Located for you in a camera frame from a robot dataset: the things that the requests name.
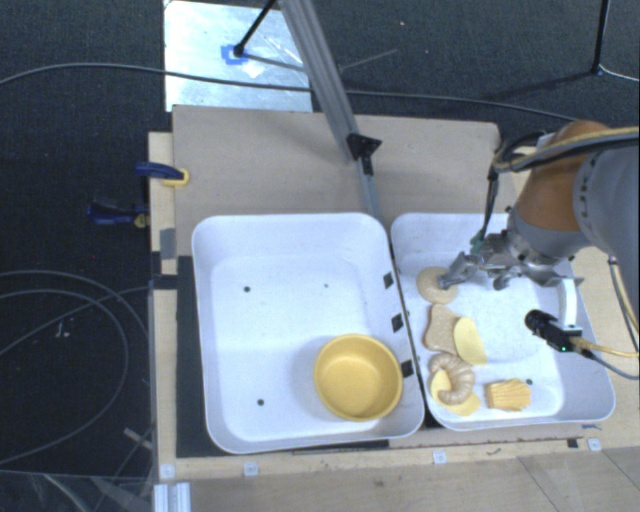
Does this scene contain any beige round biscuit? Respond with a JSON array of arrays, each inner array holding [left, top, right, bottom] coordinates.
[[416, 266, 459, 306]]

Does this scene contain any beige bread slice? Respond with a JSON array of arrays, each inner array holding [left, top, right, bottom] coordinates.
[[423, 303, 464, 355]]

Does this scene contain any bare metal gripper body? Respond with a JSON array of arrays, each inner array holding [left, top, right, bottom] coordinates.
[[473, 230, 585, 289]]

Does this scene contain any brown cardboard board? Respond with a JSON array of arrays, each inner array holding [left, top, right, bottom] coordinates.
[[172, 104, 640, 459]]

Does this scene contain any white plastic tray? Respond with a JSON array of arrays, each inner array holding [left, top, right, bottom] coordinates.
[[191, 212, 427, 455], [389, 212, 617, 433]]

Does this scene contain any beige croissant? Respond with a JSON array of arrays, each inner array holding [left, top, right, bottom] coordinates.
[[428, 352, 477, 406]]

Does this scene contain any yellow potato chip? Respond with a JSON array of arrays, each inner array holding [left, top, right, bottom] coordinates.
[[429, 369, 482, 418], [452, 316, 489, 367]]

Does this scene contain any black cylinder on white bracket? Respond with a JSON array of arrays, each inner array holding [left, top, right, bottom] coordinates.
[[523, 277, 584, 354]]

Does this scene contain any yellow ridged cake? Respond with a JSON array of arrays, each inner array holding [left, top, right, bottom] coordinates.
[[484, 378, 533, 413]]

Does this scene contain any yellow bowl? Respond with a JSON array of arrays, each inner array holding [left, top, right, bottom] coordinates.
[[313, 333, 404, 423]]

